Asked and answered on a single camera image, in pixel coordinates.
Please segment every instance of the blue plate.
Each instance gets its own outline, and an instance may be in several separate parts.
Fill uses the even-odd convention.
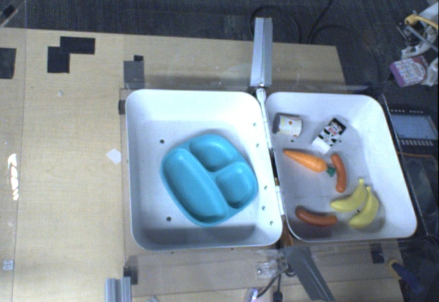
[[[192,222],[211,227],[244,209],[258,192],[247,161],[225,138],[207,134],[169,151],[162,180]]]

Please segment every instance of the device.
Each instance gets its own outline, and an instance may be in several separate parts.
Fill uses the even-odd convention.
[[[438,158],[438,129],[427,111],[393,106],[390,118],[404,153]]]

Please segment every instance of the toy banana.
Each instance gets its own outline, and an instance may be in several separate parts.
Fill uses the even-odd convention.
[[[366,191],[366,204],[364,205],[363,210],[349,220],[349,225],[356,229],[368,226],[375,219],[375,216],[378,212],[379,202],[377,197],[375,197],[375,195],[372,193],[372,190],[369,186],[366,187]]]
[[[361,206],[367,196],[367,191],[364,188],[364,180],[358,180],[358,186],[355,191],[347,198],[341,200],[334,200],[331,202],[331,207],[336,211],[353,211]]]

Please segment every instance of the black square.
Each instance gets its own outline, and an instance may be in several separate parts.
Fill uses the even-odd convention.
[[[61,36],[61,53],[95,54],[95,39]]]
[[[70,55],[61,52],[60,47],[48,47],[47,73],[69,73]]]
[[[14,77],[15,55],[15,48],[0,48],[0,79]]]

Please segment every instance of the toy hot dog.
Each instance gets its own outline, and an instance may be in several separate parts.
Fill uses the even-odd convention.
[[[331,161],[337,173],[337,185],[335,185],[335,189],[337,190],[337,192],[342,193],[346,190],[346,184],[348,182],[346,169],[344,168],[342,159],[337,153],[334,153],[331,156]]]
[[[314,225],[317,227],[329,227],[331,225],[337,224],[337,217],[333,214],[320,215],[308,212],[303,207],[296,208],[296,217],[306,222],[307,224]]]

